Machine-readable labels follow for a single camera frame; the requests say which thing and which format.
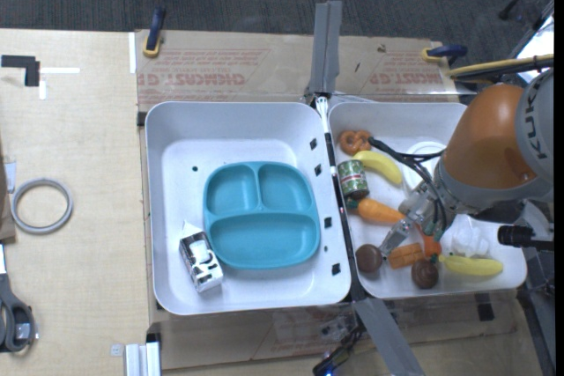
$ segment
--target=toy banana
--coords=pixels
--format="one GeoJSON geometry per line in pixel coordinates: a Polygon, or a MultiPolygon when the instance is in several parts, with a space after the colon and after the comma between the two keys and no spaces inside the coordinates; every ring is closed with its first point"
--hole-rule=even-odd
{"type": "Polygon", "coordinates": [[[503,263],[494,259],[475,259],[461,255],[439,256],[439,262],[447,269],[461,274],[473,276],[495,276],[503,271],[503,263]]]}
{"type": "Polygon", "coordinates": [[[402,173],[390,157],[374,151],[358,151],[352,158],[360,160],[364,167],[376,170],[391,183],[399,185],[402,182],[402,173]]]}

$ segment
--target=gray ring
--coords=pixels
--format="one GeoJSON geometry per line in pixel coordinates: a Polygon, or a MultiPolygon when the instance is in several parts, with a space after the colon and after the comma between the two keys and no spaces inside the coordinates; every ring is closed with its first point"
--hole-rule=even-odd
{"type": "Polygon", "coordinates": [[[14,216],[14,220],[16,224],[25,232],[33,233],[35,235],[44,235],[47,233],[51,233],[56,231],[57,229],[61,228],[71,217],[72,213],[72,197],[71,192],[67,189],[61,182],[56,181],[54,179],[48,178],[39,178],[39,179],[31,179],[27,182],[22,183],[16,191],[14,191],[14,196],[11,199],[11,214],[14,216]],[[26,224],[18,215],[18,202],[19,198],[27,193],[32,188],[36,187],[53,187],[58,189],[61,193],[63,193],[64,198],[67,201],[67,210],[63,213],[63,215],[55,221],[52,225],[47,225],[45,227],[36,227],[34,225],[26,224]]]}

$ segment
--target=toy carrot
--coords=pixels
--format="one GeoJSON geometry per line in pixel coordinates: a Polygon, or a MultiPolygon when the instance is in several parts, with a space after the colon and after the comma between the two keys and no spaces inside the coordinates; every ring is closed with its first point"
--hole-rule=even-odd
{"type": "Polygon", "coordinates": [[[425,257],[432,257],[434,254],[437,256],[442,254],[442,246],[439,241],[434,240],[433,235],[425,235],[421,230],[421,226],[417,225],[421,238],[423,239],[423,248],[425,248],[425,257]]]}
{"type": "Polygon", "coordinates": [[[362,218],[377,223],[395,224],[405,217],[403,213],[375,199],[370,199],[369,197],[363,197],[358,202],[353,199],[348,200],[347,206],[352,209],[357,209],[362,218]]]}

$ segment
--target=toy can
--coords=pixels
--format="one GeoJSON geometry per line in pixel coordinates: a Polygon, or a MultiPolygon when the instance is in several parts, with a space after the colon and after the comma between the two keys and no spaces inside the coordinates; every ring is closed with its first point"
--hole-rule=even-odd
{"type": "Polygon", "coordinates": [[[347,160],[337,166],[338,178],[345,197],[362,199],[368,190],[367,176],[360,160],[347,160]]]}

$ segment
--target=blue divided plate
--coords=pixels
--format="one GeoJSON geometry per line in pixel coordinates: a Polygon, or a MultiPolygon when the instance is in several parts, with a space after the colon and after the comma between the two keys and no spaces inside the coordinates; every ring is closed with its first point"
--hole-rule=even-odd
{"type": "Polygon", "coordinates": [[[235,163],[214,171],[205,183],[204,221],[217,257],[237,269],[289,267],[319,247],[311,187],[283,163],[235,163]]]}

